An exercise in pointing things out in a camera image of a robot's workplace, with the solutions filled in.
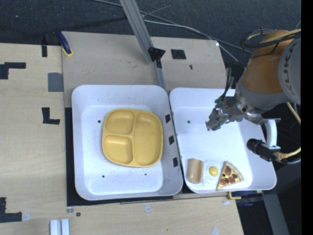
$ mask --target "yellow divided plate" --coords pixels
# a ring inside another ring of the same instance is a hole
[[[110,111],[103,125],[102,150],[109,161],[118,165],[153,166],[162,156],[162,123],[148,111]]]

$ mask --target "metal pole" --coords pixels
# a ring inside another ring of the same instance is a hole
[[[138,43],[142,49],[146,62],[151,62],[151,57],[149,55],[148,49],[153,46],[149,32],[146,28],[142,15],[138,9],[135,0],[120,0],[123,6],[124,12],[127,19],[133,29],[135,36],[137,37]],[[163,77],[163,72],[161,68],[157,67],[156,61],[154,61],[154,67],[156,71],[157,84],[165,89],[165,82]]]

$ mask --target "black tape marking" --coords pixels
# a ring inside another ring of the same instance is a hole
[[[165,122],[168,123],[169,121],[171,121],[171,115],[170,114],[165,116]]]
[[[0,65],[0,79],[9,78],[9,69],[5,65]]]
[[[48,56],[48,49],[46,45],[41,45],[41,56],[47,57]]]
[[[60,124],[59,119],[50,119],[50,108],[49,107],[42,107],[42,112],[43,112],[43,123],[47,124]]]
[[[176,167],[178,165],[178,159],[177,157],[173,158],[173,167]]]
[[[183,49],[171,49],[173,59],[187,59]]]
[[[26,63],[5,62],[4,65],[9,69],[25,69]]]
[[[171,145],[172,143],[174,143],[174,136],[173,136],[173,135],[170,136],[170,137],[168,138],[168,141],[169,141],[170,145]]]
[[[13,63],[5,62],[3,65],[0,65],[0,79],[9,78],[9,69],[25,69],[26,63]]]
[[[22,213],[5,213],[6,198],[0,198],[0,223],[22,221]]]

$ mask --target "egg yolk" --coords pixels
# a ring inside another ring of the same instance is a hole
[[[209,168],[209,173],[210,173],[211,176],[216,177],[217,174],[218,174],[218,170],[217,170],[217,168],[215,166],[211,166]]]

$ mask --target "pepperoni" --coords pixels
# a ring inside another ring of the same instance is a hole
[[[220,180],[220,183],[221,183],[221,185],[225,186],[225,185],[226,185],[225,178],[222,178],[222,179]]]
[[[228,179],[229,179],[231,184],[235,183],[235,179],[233,177],[229,177]]]
[[[230,169],[228,166],[226,166],[226,167],[225,167],[225,170],[224,170],[224,173],[225,173],[227,176],[229,176],[229,175],[231,174],[231,169]]]

